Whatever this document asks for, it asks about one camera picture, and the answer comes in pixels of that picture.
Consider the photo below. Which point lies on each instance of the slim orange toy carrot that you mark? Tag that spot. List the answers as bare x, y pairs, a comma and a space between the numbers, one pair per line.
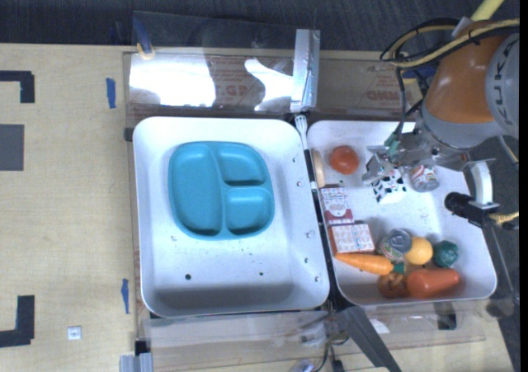
365, 263

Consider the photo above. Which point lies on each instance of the brown toy pretzel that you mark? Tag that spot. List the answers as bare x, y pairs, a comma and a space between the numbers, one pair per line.
392, 285

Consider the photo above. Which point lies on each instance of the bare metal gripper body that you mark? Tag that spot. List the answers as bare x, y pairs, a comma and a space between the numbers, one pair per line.
416, 149

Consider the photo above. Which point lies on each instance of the red and white carton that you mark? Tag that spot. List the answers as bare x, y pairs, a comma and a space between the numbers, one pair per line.
336, 205

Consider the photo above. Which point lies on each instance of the orange toy tomato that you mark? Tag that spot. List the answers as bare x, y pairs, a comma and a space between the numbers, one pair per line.
344, 160

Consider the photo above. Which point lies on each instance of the orange and white carton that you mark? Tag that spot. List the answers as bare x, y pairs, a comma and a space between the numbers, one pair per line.
351, 238

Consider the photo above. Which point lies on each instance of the black and white cow carton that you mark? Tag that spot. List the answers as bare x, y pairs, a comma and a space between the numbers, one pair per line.
389, 191

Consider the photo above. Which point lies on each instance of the yellow toy lemon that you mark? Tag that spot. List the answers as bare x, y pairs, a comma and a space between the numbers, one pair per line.
419, 251

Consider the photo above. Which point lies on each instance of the green toy broccoli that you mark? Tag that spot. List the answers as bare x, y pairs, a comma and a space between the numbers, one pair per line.
445, 254

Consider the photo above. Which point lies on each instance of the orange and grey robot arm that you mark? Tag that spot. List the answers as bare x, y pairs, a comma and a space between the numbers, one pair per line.
462, 86

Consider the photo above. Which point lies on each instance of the thick orange toy carrot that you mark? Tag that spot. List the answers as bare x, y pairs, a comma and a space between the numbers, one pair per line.
433, 283

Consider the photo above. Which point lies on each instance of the black cylinder on white bracket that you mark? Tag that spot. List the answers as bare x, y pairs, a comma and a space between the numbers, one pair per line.
468, 203

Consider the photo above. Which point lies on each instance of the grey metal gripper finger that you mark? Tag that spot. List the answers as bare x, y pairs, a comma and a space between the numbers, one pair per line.
378, 150
372, 172

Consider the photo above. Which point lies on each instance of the red and white small can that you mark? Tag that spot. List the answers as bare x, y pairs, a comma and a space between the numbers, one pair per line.
424, 178

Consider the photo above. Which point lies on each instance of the blue divided plate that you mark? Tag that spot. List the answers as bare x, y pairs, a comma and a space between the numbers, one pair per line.
198, 189

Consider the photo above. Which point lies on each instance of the small can with silver lid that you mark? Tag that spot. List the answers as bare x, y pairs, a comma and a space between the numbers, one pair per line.
395, 243

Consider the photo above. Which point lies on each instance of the white plastic tray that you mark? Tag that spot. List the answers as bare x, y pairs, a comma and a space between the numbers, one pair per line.
429, 213
231, 263

